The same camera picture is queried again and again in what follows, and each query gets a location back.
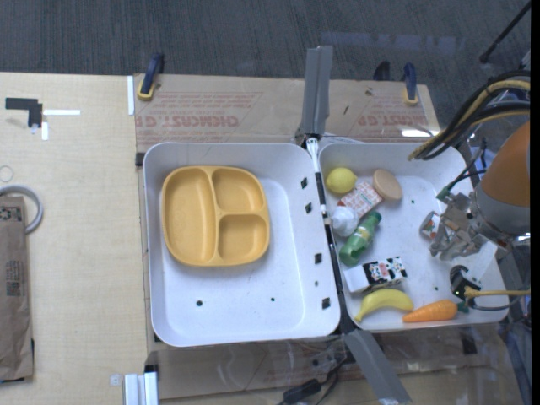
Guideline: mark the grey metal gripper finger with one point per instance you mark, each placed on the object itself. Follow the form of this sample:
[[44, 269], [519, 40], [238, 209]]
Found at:
[[460, 248], [439, 243]]

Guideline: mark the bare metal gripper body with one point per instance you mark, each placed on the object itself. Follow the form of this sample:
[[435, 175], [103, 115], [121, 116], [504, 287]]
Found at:
[[462, 215]]

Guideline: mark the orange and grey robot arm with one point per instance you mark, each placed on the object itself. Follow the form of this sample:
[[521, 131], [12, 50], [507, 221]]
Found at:
[[508, 171]]

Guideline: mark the white plastic tray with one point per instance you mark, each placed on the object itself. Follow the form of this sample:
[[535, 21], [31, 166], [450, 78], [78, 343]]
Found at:
[[422, 251], [253, 306]]

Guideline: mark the white and orange small can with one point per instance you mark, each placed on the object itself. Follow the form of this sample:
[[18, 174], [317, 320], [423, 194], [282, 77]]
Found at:
[[428, 223]]

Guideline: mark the orange carrot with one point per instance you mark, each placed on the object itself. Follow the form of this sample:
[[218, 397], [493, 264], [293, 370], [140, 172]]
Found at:
[[432, 311]]

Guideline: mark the black and white milk carton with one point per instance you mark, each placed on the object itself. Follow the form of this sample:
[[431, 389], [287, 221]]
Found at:
[[375, 273]]

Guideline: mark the yellow banana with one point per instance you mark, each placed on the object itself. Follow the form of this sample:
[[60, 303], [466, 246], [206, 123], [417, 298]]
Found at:
[[388, 300]]

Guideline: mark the green plastic bottle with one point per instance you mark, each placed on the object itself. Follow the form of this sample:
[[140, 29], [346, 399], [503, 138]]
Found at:
[[358, 239]]

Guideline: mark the red and white carton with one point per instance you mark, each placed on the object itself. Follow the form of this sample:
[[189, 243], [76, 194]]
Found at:
[[363, 197]]

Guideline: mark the white garlic bulb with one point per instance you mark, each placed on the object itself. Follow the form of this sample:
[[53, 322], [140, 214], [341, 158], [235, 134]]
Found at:
[[344, 222]]

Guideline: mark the yellow lemon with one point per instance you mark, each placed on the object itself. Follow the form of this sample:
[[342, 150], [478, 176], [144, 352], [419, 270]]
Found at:
[[341, 180]]

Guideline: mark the brown cardboard board red print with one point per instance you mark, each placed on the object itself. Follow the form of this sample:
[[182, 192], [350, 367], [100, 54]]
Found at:
[[236, 112]]

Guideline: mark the yellow divided plate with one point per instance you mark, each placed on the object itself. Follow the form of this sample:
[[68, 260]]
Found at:
[[190, 217]]

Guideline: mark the brown paper packet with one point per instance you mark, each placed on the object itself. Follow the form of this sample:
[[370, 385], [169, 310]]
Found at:
[[14, 293]]

